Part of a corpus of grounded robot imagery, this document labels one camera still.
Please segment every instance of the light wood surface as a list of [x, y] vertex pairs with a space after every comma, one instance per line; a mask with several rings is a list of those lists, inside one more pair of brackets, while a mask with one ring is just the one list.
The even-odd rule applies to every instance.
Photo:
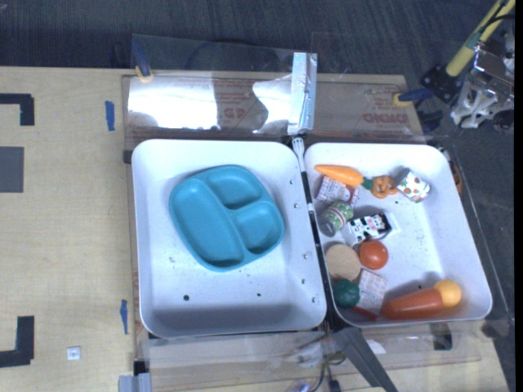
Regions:
[[[22, 194], [0, 194], [0, 350], [12, 350], [16, 317], [34, 315], [29, 366], [0, 368], [0, 390], [117, 390], [135, 355], [127, 173], [122, 161], [122, 76], [116, 69], [0, 68], [0, 92], [30, 93], [35, 126], [0, 105], [0, 146], [25, 147]], [[105, 121], [112, 101], [115, 131]], [[128, 304], [129, 333], [119, 308]], [[507, 390], [492, 341], [476, 339], [467, 363], [389, 370], [399, 390]], [[68, 360], [80, 346], [82, 358]], [[370, 388], [360, 374], [343, 390]], [[285, 390], [291, 381], [211, 390]]]

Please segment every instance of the tan disc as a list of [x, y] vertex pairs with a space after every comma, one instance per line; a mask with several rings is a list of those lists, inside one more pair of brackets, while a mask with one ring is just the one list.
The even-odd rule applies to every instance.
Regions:
[[361, 271], [358, 253], [346, 244], [334, 244], [325, 253], [327, 271], [331, 278], [347, 278], [353, 282]]

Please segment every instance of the blue tape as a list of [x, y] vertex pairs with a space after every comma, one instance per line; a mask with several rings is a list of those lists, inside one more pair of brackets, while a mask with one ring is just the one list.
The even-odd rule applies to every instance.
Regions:
[[122, 299], [122, 304], [120, 305], [120, 316], [122, 317], [123, 322], [123, 332], [128, 334], [127, 330], [127, 301]]
[[114, 103], [112, 101], [105, 101], [105, 120], [109, 131], [114, 131]]

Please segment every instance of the toy can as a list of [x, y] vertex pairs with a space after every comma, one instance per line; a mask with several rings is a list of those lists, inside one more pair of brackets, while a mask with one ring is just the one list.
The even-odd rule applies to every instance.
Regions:
[[335, 201], [319, 218], [320, 231], [333, 237], [354, 216], [351, 205], [342, 200]]
[[431, 185], [412, 173], [409, 168], [404, 168], [396, 176], [396, 187], [416, 203], [421, 202], [431, 191]]

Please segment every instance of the divided blue plate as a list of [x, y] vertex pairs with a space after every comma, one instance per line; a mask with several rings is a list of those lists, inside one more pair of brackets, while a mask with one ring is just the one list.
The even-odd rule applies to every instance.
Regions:
[[246, 265], [284, 237], [274, 200], [241, 166], [214, 167], [185, 179], [171, 192], [169, 212], [187, 249], [210, 270]]

